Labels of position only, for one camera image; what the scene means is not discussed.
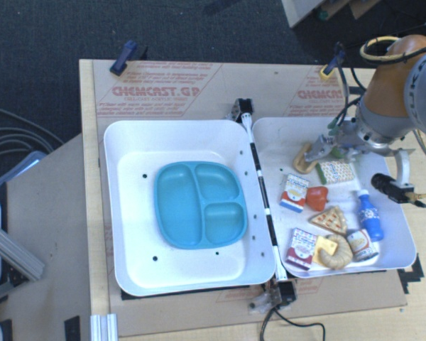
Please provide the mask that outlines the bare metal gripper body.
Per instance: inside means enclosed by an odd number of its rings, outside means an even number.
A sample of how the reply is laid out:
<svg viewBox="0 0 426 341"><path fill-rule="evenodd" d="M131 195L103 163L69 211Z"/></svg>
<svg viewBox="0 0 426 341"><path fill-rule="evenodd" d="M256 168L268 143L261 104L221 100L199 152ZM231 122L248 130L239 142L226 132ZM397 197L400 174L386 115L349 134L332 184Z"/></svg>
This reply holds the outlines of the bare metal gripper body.
<svg viewBox="0 0 426 341"><path fill-rule="evenodd" d="M378 133L362 117L344 120L335 129L335 144L344 152L347 159L359 154L375 153L380 156L392 156L390 145L394 139Z"/></svg>

